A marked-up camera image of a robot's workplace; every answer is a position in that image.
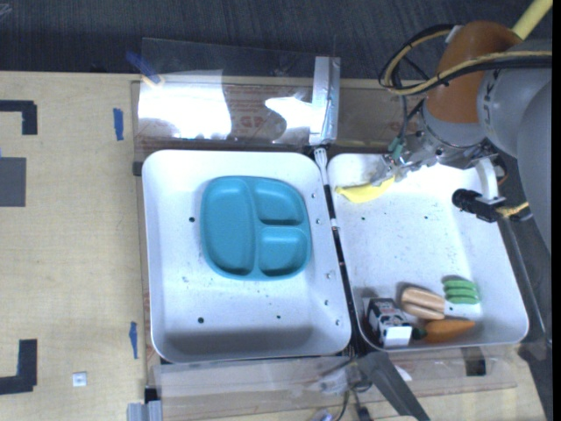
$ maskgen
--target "black bracket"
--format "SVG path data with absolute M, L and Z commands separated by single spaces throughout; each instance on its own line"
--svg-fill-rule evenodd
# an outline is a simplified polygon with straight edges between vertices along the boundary
M 29 100 L 0 100 L 0 112 L 21 112 L 21 133 L 37 135 L 37 104 Z
M 0 395 L 14 395 L 33 391 L 37 385 L 37 340 L 20 340 L 18 373 L 0 377 Z

